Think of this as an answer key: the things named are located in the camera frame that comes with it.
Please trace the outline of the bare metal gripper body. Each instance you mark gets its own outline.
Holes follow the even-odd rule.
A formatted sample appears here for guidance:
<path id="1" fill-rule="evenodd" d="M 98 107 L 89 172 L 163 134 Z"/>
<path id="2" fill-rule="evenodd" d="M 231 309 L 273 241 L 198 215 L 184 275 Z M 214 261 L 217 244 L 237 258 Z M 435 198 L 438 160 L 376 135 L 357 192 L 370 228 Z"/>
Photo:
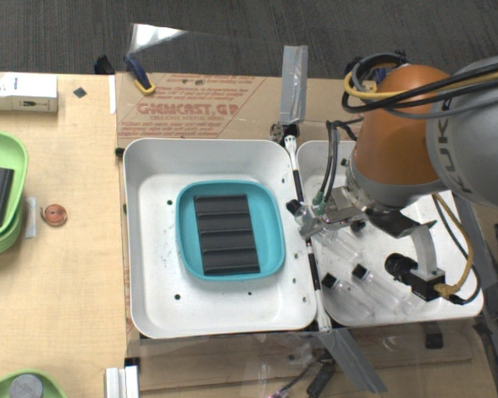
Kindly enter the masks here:
<path id="1" fill-rule="evenodd" d="M 356 221 L 366 221 L 369 213 L 383 210 L 383 204 L 361 188 L 333 188 L 327 201 L 326 195 L 327 192 L 318 190 L 310 205 L 297 210 L 299 232 L 305 240 L 351 226 Z"/>

